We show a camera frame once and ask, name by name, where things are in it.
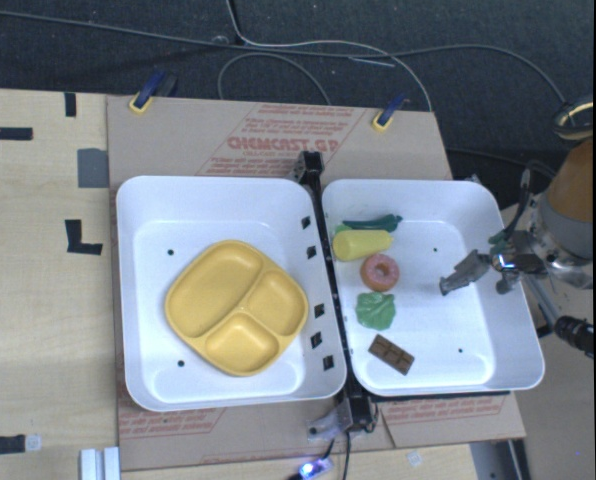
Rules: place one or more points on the pink frosted toy doughnut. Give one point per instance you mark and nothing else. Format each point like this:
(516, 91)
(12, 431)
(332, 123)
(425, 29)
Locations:
(370, 278)

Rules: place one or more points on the brown cardboard board, red print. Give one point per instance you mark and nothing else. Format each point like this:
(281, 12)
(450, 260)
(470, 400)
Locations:
(178, 138)

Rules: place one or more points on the white plastic tray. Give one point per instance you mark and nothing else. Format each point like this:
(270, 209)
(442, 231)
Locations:
(198, 208)
(443, 328)

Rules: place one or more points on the yellow toy corn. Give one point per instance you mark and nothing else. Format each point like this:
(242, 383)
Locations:
(358, 244)

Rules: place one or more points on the green toy lettuce leaf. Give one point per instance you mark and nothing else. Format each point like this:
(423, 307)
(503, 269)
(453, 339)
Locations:
(375, 312)

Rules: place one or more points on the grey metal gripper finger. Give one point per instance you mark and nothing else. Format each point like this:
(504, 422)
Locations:
(508, 280)
(465, 272)

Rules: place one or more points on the thin black rod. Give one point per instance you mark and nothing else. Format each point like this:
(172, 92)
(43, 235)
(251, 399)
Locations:
(334, 288)

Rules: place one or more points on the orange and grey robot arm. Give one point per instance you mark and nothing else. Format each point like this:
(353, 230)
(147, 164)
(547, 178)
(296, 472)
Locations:
(573, 188)

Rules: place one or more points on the black cylinder on white bracket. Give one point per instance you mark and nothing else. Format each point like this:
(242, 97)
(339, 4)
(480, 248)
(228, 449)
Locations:
(574, 332)

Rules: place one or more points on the yellow divided plate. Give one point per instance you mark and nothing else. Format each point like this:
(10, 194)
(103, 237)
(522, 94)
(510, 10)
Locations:
(228, 293)

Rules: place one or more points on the dark green toy bean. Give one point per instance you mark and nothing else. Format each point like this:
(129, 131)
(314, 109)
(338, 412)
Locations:
(373, 223)

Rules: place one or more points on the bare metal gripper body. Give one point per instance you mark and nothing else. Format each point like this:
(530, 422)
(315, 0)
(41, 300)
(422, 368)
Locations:
(525, 260)

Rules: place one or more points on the brown toy chocolate bar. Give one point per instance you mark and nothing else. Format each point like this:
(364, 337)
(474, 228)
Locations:
(391, 354)

